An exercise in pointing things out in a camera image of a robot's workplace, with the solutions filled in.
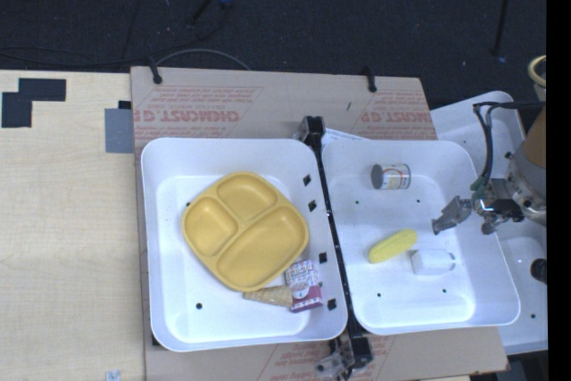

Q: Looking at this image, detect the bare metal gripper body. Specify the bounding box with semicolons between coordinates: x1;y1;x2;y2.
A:
471;178;548;229

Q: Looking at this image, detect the small white and orange can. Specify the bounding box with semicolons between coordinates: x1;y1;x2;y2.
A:
370;162;412;191

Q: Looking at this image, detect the black cylinder on white bracket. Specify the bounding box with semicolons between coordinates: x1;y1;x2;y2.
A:
529;257;548;285

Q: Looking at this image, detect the brown cardboard board red print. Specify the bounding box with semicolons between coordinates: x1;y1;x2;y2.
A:
129;66;510;381

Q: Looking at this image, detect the white plastic tray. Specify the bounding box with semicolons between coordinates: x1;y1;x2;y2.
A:
140;137;350;353
320;139;522;336
429;90;548;356

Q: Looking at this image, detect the yellow corn cob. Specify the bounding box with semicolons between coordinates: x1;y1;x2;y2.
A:
368;228;419;265

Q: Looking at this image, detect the black block with thin wires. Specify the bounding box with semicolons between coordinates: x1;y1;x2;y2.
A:
346;335;373;370
298;115;326;145

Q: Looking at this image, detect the tan ice cream cone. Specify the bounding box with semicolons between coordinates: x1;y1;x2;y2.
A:
242;284;294;310

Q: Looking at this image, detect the white paper sheet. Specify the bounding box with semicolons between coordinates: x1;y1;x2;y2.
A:
321;128;372;145

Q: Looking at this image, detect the pink and red carton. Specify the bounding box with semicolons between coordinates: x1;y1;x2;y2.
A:
284;259;325;314

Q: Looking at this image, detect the thin black rod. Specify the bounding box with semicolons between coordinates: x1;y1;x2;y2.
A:
309;132;360;341

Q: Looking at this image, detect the yellow divided plate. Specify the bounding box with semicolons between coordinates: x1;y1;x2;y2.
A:
180;170;310;294

